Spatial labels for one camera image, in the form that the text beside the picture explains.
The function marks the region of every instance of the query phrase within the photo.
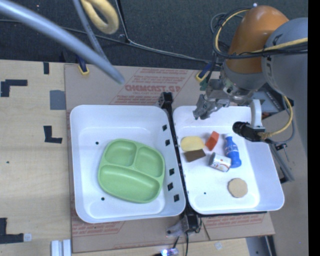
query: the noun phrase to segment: round cookie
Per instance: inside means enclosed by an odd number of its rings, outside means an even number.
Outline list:
[[[242,198],[248,193],[247,183],[240,178],[234,178],[228,182],[228,190],[235,198]]]

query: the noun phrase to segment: black tape marking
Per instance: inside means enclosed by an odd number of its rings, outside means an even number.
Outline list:
[[[10,94],[10,85],[8,85],[6,82],[1,82],[0,97],[9,97],[9,94]]]
[[[45,75],[49,75],[49,73],[50,73],[49,62],[44,62],[43,63],[43,73]]]
[[[66,95],[64,91],[50,91],[50,110],[66,110]]]
[[[6,79],[5,82],[9,86],[27,86],[28,80],[26,79]]]
[[[51,125],[44,125],[44,135],[45,135],[45,140],[44,142],[49,142],[49,143],[62,143],[62,138],[52,138],[52,126]]]
[[[0,218],[0,244],[22,243],[24,234],[7,234],[7,218]]]
[[[10,95],[10,86],[27,86],[28,80],[25,79],[6,79],[1,81],[0,86],[0,97],[9,97]]]

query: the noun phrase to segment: green plate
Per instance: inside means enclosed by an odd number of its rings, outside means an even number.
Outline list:
[[[162,154],[129,139],[111,141],[102,154],[98,170],[98,182],[105,192],[134,203],[156,199],[164,177]]]

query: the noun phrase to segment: white tray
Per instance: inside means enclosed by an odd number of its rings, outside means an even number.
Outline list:
[[[70,113],[75,209],[88,223],[128,221],[179,215],[186,198],[165,111],[157,106],[80,105]],[[104,192],[98,167],[109,142],[129,139],[160,151],[165,175],[159,196],[134,203]]]
[[[268,144],[251,142],[233,132],[235,122],[251,122],[251,110],[246,106],[229,106],[213,112],[210,118],[195,120],[195,106],[180,106],[173,112],[181,165],[187,196],[191,207],[204,215],[275,211],[284,204],[284,194]],[[199,136],[205,143],[211,133],[220,134],[212,151],[203,150],[206,157],[187,162],[180,142],[186,136]],[[222,172],[209,166],[213,152],[224,155],[224,137],[232,133],[237,144],[242,165]],[[248,193],[242,198],[233,197],[228,182],[241,178],[248,185]]]

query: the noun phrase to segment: blue spray bottle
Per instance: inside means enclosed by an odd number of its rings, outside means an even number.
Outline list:
[[[231,159],[230,168],[236,168],[241,166],[238,146],[233,142],[232,134],[226,133],[224,135],[224,138],[225,138],[224,154],[226,157]]]

